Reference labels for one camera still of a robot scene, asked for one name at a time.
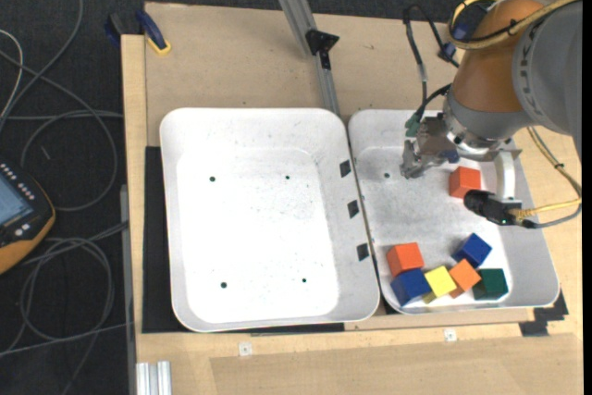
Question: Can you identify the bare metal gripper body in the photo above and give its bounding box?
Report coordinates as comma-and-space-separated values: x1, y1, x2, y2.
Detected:
413, 115, 516, 162

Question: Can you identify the red cube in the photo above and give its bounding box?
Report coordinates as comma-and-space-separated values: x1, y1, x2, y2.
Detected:
386, 241, 426, 278
448, 166, 483, 201

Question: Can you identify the white plastic tray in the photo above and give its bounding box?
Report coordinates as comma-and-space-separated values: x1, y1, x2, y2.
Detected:
159, 106, 382, 334
346, 108, 561, 316

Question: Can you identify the blue cube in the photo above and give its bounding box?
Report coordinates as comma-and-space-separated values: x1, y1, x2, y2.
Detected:
389, 267, 433, 308
451, 232, 494, 270

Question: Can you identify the orange cube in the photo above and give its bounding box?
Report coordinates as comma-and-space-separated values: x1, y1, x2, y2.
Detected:
447, 258, 483, 300

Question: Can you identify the yellow cube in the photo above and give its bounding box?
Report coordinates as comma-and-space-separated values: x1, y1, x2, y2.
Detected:
421, 265, 459, 305

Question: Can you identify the green cube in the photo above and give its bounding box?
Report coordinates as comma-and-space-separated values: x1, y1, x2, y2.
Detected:
471, 267, 510, 303

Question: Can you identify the brown cardboard board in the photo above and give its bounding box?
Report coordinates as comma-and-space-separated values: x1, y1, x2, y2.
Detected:
143, 1, 584, 332

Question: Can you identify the black cylinder on white bracket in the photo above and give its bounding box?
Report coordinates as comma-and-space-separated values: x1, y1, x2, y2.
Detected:
463, 149, 524, 227

